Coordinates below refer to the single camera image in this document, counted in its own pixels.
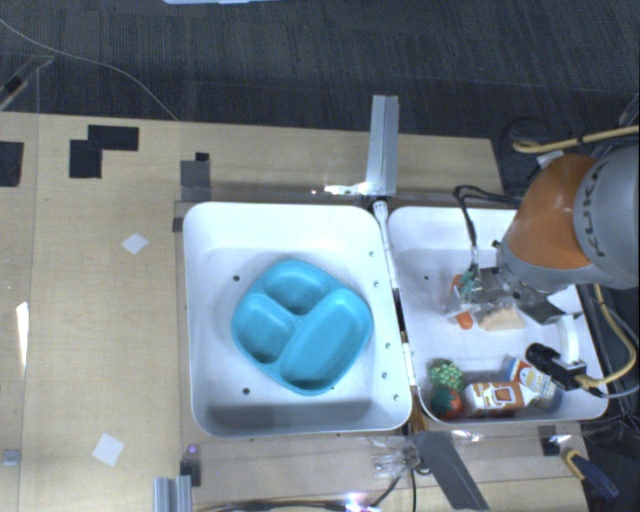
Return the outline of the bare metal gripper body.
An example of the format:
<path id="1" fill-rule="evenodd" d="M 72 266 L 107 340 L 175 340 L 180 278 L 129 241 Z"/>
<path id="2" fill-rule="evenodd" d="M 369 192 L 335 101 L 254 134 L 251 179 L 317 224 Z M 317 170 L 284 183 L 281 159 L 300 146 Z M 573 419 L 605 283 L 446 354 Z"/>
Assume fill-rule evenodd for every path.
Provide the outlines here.
<path id="1" fill-rule="evenodd" d="M 466 301 L 472 305 L 507 303 L 521 298 L 521 288 L 503 268 L 494 266 L 472 275 Z"/>

